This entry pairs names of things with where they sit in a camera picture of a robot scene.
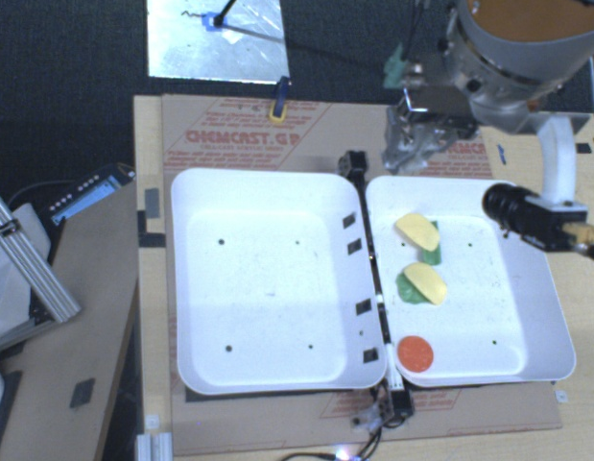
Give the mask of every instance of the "cardboard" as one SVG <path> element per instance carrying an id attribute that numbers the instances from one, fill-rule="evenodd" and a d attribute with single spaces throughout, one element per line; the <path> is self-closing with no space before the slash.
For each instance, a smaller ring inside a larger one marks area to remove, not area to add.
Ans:
<path id="1" fill-rule="evenodd" d="M 361 443 L 368 433 L 351 419 L 372 403 L 369 391 L 202 397 L 179 379 L 170 186 L 196 166 L 334 172 L 347 150 L 368 152 L 368 179 L 386 174 L 386 107 L 289 102 L 286 122 L 275 125 L 262 99 L 165 96 L 162 99 L 167 292 L 175 455 Z M 437 156 L 432 176 L 491 178 L 480 139 L 458 142 Z M 560 428 L 549 383 L 422 390 L 416 414 L 385 440 Z"/>

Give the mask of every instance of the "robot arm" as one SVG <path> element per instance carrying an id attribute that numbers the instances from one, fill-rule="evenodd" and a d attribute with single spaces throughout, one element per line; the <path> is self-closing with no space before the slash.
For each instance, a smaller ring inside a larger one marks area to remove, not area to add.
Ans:
<path id="1" fill-rule="evenodd" d="M 479 125 L 537 134 L 545 164 L 542 194 L 496 185 L 485 196 L 485 211 L 544 251 L 594 258 L 594 230 L 577 229 L 586 226 L 586 207 L 573 200 L 573 134 L 585 115 L 539 112 L 541 99 L 594 55 L 594 5 L 460 0 L 439 51 L 406 68 L 403 97 L 388 111 L 386 168 L 416 172 L 434 153 L 473 138 Z"/>

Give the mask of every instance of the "silver metal plate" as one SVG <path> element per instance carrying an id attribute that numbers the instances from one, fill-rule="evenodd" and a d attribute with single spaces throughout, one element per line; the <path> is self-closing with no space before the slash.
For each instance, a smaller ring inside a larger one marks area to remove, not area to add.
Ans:
<path id="1" fill-rule="evenodd" d="M 150 76 L 255 84 L 289 77 L 279 0 L 237 0 L 222 29 L 205 27 L 203 16 L 226 2 L 147 0 Z"/>

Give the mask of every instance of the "empty white tray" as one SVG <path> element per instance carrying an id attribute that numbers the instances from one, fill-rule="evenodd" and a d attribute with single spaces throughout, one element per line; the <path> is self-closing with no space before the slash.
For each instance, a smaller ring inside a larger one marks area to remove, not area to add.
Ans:
<path id="1" fill-rule="evenodd" d="M 569 376 L 576 357 L 545 253 L 499 227 L 482 210 L 495 182 L 380 177 L 367 191 L 371 230 L 392 341 L 406 336 L 431 345 L 422 373 L 399 372 L 412 383 L 453 386 L 555 380 Z M 404 303 L 395 279 L 418 261 L 418 249 L 394 228 L 408 212 L 440 226 L 445 302 Z"/>
<path id="2" fill-rule="evenodd" d="M 326 174 L 172 186 L 178 369 L 202 394 L 367 388 L 387 370 L 359 198 Z"/>

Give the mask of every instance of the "yellow and blue clip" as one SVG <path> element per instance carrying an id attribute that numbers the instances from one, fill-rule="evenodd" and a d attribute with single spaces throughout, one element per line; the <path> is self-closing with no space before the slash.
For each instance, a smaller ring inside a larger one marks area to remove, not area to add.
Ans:
<path id="1" fill-rule="evenodd" d="M 285 76 L 282 76 L 275 86 L 275 92 L 273 94 L 274 99 L 269 110 L 269 120 L 272 123 L 283 123 L 286 119 L 286 111 L 288 110 L 286 97 L 288 96 L 289 86 L 290 78 Z"/>

